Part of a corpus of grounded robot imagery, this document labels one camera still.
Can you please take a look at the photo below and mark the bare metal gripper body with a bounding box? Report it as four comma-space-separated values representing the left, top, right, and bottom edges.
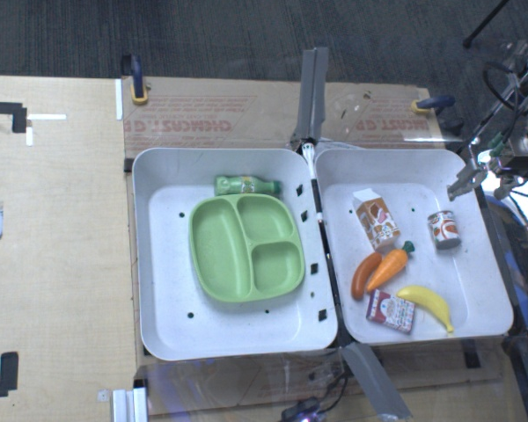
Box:
488, 137, 528, 180

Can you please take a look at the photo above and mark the white and orange can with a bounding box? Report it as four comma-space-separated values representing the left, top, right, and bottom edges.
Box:
427, 210, 462, 251

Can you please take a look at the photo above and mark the white plastic tray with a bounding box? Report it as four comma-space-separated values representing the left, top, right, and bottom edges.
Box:
314, 148, 515, 346
131, 147, 339, 362

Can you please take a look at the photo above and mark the orange and white carton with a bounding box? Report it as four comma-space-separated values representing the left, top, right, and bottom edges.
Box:
351, 187, 402, 252

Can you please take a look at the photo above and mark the orange carrot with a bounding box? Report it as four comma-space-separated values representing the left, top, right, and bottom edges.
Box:
365, 240, 415, 294

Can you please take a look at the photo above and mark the yellow banana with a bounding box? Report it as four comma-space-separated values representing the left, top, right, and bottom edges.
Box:
396, 284, 455, 334

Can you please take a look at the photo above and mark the orange sausage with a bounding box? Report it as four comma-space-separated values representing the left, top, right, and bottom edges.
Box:
350, 251, 383, 302

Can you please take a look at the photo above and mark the thin black and white rod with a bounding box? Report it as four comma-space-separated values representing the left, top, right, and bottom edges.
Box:
301, 142, 351, 349

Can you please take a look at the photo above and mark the red and white packet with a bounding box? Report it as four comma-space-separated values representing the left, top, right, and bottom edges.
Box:
365, 288, 416, 335

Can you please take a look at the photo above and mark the green plastic bottle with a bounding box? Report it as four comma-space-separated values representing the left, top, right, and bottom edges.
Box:
214, 174, 283, 197

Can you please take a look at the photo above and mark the brown cardboard board red print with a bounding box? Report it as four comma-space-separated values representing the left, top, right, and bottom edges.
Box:
121, 76, 511, 417

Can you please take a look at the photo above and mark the green divided plate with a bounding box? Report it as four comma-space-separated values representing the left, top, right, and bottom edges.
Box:
187, 193, 306, 303

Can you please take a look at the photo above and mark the black block with wires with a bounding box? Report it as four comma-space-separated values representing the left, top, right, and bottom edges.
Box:
281, 396, 326, 422

